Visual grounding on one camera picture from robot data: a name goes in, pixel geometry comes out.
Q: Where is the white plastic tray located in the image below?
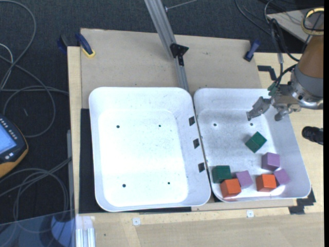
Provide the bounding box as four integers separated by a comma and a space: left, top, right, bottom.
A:
88, 86, 212, 213
192, 87, 312, 204

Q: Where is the black cylinder on white bracket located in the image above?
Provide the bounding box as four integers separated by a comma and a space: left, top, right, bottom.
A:
301, 126, 324, 146

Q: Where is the orange cube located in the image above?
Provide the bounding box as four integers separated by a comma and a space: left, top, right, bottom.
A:
219, 178, 242, 199
255, 173, 278, 193

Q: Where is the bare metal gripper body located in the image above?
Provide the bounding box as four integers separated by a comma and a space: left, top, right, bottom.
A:
268, 83, 324, 113

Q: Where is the green cube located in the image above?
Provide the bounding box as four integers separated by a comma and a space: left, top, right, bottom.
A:
211, 165, 233, 184
244, 131, 268, 154

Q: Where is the purple cube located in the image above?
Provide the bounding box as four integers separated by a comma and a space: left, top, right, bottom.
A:
273, 168, 291, 186
261, 152, 281, 172
234, 170, 253, 189

